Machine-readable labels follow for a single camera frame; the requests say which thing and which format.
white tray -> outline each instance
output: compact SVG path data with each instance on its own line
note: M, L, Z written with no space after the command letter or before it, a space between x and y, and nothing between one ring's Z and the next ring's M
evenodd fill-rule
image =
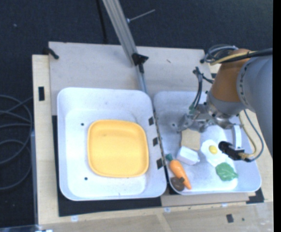
M164 154L171 153L173 158L176 157L180 148L181 133L177 133L176 126L181 118L189 111L189 106L196 96L196 92L186 91L163 91L154 97L154 107L156 110L157 123L162 139ZM206 94L202 93L200 103L206 101ZM231 120L232 123L240 124L237 117ZM207 130L201 133L202 145L207 140L213 140L216 145L220 141L233 141L232 130L223 130L219 126L209 126ZM245 152L251 153L251 146L243 129L241 129L241 142ZM199 153L200 162L190 166L182 163L187 176L191 182L192 190L184 189L178 191L182 195L206 194L217 192L254 192L261 186L261 176L259 174L256 162L245 162L242 160L233 161L227 158L227 162L235 169L238 179L232 181L221 181L215 172L215 168L206 161L204 154ZM168 168L169 179L174 176Z
M61 90L57 98L59 186L74 201L153 198L166 189L164 168L151 99L138 90L76 88ZM87 160L87 132L99 119L120 119L138 123L146 132L149 168L139 177L111 178L95 174Z

brown cylinder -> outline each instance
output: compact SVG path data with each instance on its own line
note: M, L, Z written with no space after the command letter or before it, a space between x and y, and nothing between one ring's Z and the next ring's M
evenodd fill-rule
M238 49L230 53L230 55L249 52L247 49ZM237 77L241 67L249 58L242 60L228 62L221 64L216 78L211 87L212 95L221 101L226 102L239 102L239 96L237 94Z

wooden table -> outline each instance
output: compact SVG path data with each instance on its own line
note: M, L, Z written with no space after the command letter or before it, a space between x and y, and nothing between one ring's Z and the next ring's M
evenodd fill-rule
M83 45L83 47L102 47L102 45ZM124 56L120 46L109 46L107 51L115 52L119 56L118 64ZM199 64L199 56L203 50L170 49L170 48L138 48L140 54L153 55L152 63L165 59L165 64L186 62L187 66ZM168 195L161 197L162 207L145 208L128 211L98 212L70 217L60 217L58 212L58 194L56 184L55 156L53 146L50 62L51 56L33 55L33 91L34 91L34 121L36 148L36 184L37 184L37 214L40 229L54 231L272 231L273 230L273 161L267 148L257 160L262 177L261 191L264 196L262 203L247 204L255 193L212 194L182 197L182 195ZM209 72L216 73L219 66L203 66ZM154 74L160 71L148 71ZM151 75L148 83L152 83L155 92L159 91L158 83ZM40 100L40 91L44 99ZM254 113L249 113L252 121L260 131Z

metal pole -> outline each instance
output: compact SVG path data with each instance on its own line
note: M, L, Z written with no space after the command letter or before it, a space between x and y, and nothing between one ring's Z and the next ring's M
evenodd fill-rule
M120 2L119 0L103 0L103 3L126 56L131 64L134 65L132 55L138 52ZM144 74L137 67L136 70L139 88L147 93Z

orange carrot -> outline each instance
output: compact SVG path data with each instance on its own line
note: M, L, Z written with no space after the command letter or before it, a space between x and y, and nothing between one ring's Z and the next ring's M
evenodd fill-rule
M183 166L181 165L180 161L173 159L171 154L167 154L166 158L170 161L169 162L169 168L174 173L174 175L178 179L183 178L184 179L183 184L185 185L185 187L187 189L191 190L192 186L190 184L190 181L187 177L187 174L185 173L185 170L184 170Z

